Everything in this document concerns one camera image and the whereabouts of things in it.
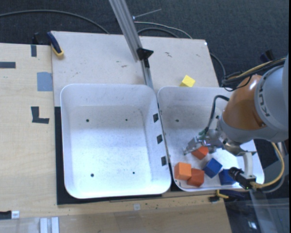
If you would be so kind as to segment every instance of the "yellow cable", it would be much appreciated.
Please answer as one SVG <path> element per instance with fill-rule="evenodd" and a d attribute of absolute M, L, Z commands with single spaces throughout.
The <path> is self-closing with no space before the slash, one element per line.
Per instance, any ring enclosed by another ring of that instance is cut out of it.
<path fill-rule="evenodd" d="M 281 161 L 281 171 L 280 171 L 280 174 L 273 180 L 273 181 L 270 181 L 270 182 L 267 182 L 267 183 L 264 183 L 264 184 L 259 184 L 259 183 L 256 183 L 256 182 L 250 182 L 250 184 L 256 189 L 256 188 L 262 188 L 262 187 L 267 187 L 267 186 L 270 186 L 272 184 L 274 184 L 275 182 L 277 182 L 283 175 L 284 171 L 285 171 L 285 163 L 284 163 L 284 160 L 282 158 L 282 155 L 278 149 L 278 147 L 276 146 L 275 143 L 272 142 L 272 145 L 274 147 L 274 149 L 276 150 L 277 154 L 278 154 L 278 157 Z"/>
<path fill-rule="evenodd" d="M 219 197 L 219 198 L 223 198 L 223 199 L 228 199 L 227 195 L 221 194 L 220 190 L 216 190 L 215 194 Z"/>
<path fill-rule="evenodd" d="M 275 62 L 280 62 L 280 61 L 282 61 L 282 60 L 284 60 L 284 59 L 286 59 L 286 58 L 281 58 L 281 59 L 279 59 L 279 60 L 277 60 L 277 61 L 269 61 L 269 62 L 266 62 L 266 63 L 260 64 L 260 65 L 258 65 L 258 66 L 256 66 L 256 67 L 253 67 L 253 68 L 247 70 L 246 72 L 243 72 L 242 74 L 240 74 L 240 75 L 238 75 L 238 76 L 230 77 L 229 79 L 234 79 L 234 78 L 242 77 L 242 76 L 244 76 L 244 75 L 247 75 L 248 73 L 251 73 L 251 72 L 253 72 L 253 71 L 259 70 L 260 68 L 264 67 L 265 65 L 267 65 L 267 64 L 269 64 L 269 63 L 271 63 L 271 62 L 274 62 L 274 63 L 275 63 Z"/>

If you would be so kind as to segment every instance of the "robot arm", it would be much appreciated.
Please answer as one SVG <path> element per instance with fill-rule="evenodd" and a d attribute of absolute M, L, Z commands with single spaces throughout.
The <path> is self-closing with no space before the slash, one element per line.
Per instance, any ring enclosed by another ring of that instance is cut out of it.
<path fill-rule="evenodd" d="M 244 78 L 226 99 L 228 102 L 216 129 L 209 129 L 209 123 L 200 137 L 189 142 L 184 154 L 207 146 L 210 152 L 222 148 L 235 156 L 243 156 L 245 170 L 232 167 L 229 174 L 243 188 L 252 188 L 256 180 L 252 173 L 252 153 L 243 150 L 241 144 L 253 139 L 278 143 L 289 138 L 289 56 L 279 63 L 283 61 L 283 65 L 275 65 L 263 76 L 247 73 L 238 76 L 238 79 Z"/>

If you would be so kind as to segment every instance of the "blue cube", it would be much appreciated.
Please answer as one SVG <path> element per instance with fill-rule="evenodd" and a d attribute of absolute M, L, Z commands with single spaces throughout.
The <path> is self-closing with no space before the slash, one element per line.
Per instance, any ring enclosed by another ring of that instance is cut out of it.
<path fill-rule="evenodd" d="M 231 185 L 236 181 L 232 179 L 232 177 L 228 174 L 228 169 L 223 169 L 219 173 L 220 183 L 221 185 Z"/>
<path fill-rule="evenodd" d="M 205 174 L 207 174 L 210 178 L 213 178 L 219 173 L 221 167 L 221 163 L 212 158 L 207 162 L 203 170 L 205 171 Z"/>

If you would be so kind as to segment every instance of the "yellow cube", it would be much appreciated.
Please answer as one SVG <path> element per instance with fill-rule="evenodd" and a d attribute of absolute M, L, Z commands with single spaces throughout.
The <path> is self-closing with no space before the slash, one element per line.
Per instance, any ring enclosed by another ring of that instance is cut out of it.
<path fill-rule="evenodd" d="M 192 79 L 190 76 L 185 75 L 180 86 L 193 87 L 194 84 L 195 84 L 195 80 Z"/>

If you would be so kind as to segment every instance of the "gray tape marking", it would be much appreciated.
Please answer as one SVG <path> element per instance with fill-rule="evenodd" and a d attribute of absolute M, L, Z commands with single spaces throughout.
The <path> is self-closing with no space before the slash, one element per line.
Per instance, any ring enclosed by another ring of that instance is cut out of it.
<path fill-rule="evenodd" d="M 0 68 L 16 68 L 15 62 L 0 62 Z"/>
<path fill-rule="evenodd" d="M 38 91 L 53 91 L 53 77 L 49 72 L 37 72 Z"/>
<path fill-rule="evenodd" d="M 31 57 L 37 57 L 37 46 L 31 45 Z"/>

